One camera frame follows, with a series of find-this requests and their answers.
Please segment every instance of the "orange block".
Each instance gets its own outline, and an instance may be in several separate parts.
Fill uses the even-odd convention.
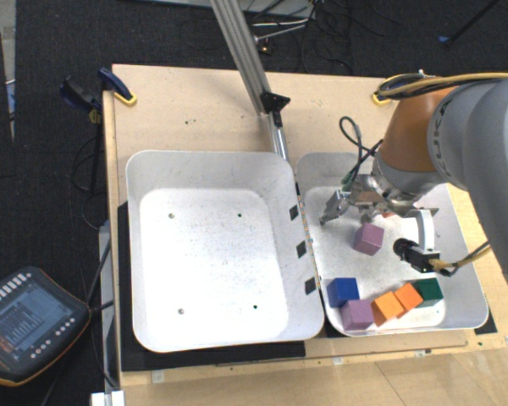
[[[410,283],[407,283],[403,287],[395,290],[395,297],[405,309],[405,312],[397,317],[402,317],[407,311],[418,307],[423,302],[422,295],[419,294]]]
[[[393,292],[387,292],[378,296],[372,303],[374,323],[381,326],[386,321],[404,315],[406,310],[400,304]]]

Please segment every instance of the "toy block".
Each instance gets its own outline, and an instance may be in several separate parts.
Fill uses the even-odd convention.
[[[374,323],[376,326],[383,325],[396,317],[405,314],[405,309],[400,304],[393,292],[387,292],[377,297],[372,303]]]
[[[374,323],[371,303],[366,299],[348,300],[340,307],[345,331],[363,331]]]
[[[354,250],[367,255],[375,255],[382,248],[384,229],[369,222],[364,222],[357,229]]]
[[[399,300],[405,312],[415,309],[423,302],[422,295],[410,283],[395,290],[395,297]]]
[[[441,299],[444,299],[442,290],[440,290],[439,280],[436,278],[416,280],[412,285],[423,299],[423,302],[417,308],[430,307]]]
[[[328,285],[329,306],[342,307],[349,299],[359,299],[359,289],[355,278],[335,278]]]

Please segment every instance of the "black bracket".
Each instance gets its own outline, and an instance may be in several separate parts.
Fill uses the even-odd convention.
[[[264,91],[260,98],[262,99],[263,108],[265,112],[273,114],[274,124],[277,128],[282,128],[282,117],[280,112],[284,107],[290,103],[290,98],[286,96],[277,95],[269,91]]]

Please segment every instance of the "wooden table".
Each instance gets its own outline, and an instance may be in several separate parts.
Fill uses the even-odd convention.
[[[127,107],[108,92],[103,97],[118,315],[117,208],[127,201],[128,159],[151,149],[269,151],[270,144],[237,71],[115,65],[113,72],[139,98]],[[338,128],[344,115],[360,125],[364,144],[373,145],[395,109],[395,103],[377,107],[371,101],[380,79],[309,74],[268,74],[268,79],[273,91],[291,98],[283,120],[292,167],[308,152],[355,151]],[[485,236],[468,193],[453,187],[450,193],[467,245],[476,248]],[[508,286],[492,255],[475,266],[498,332],[343,338],[322,332],[306,341],[305,359],[121,372],[127,405],[508,404]]]

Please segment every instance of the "black floor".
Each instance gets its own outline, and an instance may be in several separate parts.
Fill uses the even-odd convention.
[[[300,30],[275,38],[263,65],[268,71],[377,77],[419,69],[437,75],[508,70],[508,0],[452,47],[437,40],[488,1],[325,0],[304,35]],[[233,69],[233,59],[211,10],[153,3],[17,0],[16,38],[15,152],[1,150],[7,172],[0,177],[0,277],[31,264],[84,298],[98,257],[97,231],[85,219],[99,225],[107,214],[104,195],[98,195],[86,202],[84,219],[87,194],[70,184],[75,155],[95,128],[63,103],[61,82],[72,74],[98,91],[97,70],[112,63]],[[88,145],[81,157],[90,153]],[[11,164],[13,172],[6,167]],[[82,167],[79,181],[87,184],[89,177]],[[23,387],[0,387],[0,406],[40,404],[54,371]],[[88,404],[102,381],[88,333],[49,404]]]

